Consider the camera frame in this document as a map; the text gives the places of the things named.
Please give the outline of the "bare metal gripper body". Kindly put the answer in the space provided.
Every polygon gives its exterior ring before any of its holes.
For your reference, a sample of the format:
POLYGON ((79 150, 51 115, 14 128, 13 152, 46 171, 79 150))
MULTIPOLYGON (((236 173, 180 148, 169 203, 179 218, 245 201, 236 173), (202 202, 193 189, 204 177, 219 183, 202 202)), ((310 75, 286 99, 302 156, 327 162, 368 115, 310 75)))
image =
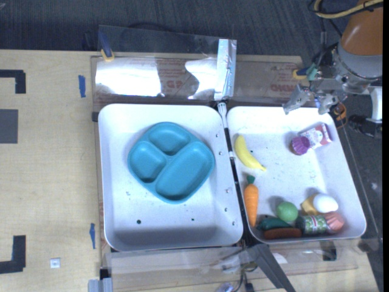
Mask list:
POLYGON ((319 66, 308 72, 308 80, 312 92, 363 94, 379 77, 363 77, 347 69, 319 66))

